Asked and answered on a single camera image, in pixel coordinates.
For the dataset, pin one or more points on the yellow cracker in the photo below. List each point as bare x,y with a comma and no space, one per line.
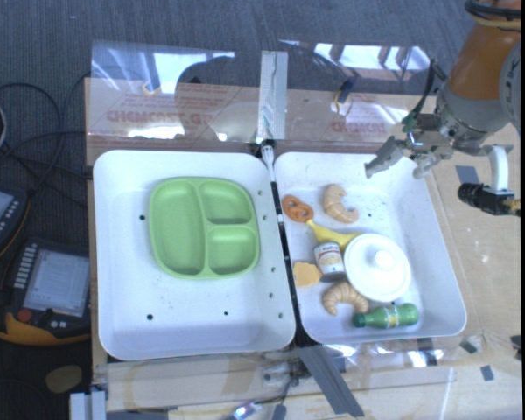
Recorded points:
306,274

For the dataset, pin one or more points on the orange pretzel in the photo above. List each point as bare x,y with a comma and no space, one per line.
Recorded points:
296,208

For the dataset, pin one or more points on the green bottle yellow label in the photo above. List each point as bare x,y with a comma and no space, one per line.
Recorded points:
387,316

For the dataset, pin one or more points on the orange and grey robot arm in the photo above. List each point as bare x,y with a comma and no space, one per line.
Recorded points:
479,72

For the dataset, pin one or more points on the green divided plate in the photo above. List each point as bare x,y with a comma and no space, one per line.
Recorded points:
204,228

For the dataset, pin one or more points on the small white labelled can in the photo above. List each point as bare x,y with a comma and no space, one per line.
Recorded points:
329,258

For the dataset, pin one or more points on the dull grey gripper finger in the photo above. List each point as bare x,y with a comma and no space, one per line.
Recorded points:
382,158
424,165

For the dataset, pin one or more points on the brown cardboard board red print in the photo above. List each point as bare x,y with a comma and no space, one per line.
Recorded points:
227,112

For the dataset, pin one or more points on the white plastic tray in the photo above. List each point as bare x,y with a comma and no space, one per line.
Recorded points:
372,252
188,256

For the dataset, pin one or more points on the tan croissant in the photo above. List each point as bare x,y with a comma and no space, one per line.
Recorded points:
343,298
339,204

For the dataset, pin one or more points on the white lidded pot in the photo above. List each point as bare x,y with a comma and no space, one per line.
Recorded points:
377,267

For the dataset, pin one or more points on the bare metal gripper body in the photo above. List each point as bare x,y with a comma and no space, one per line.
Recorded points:
435,136

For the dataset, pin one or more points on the yellow banana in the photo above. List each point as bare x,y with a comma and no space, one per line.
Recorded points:
330,233

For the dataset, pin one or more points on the black cylinder on white bracket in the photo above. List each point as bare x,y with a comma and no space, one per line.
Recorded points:
492,186

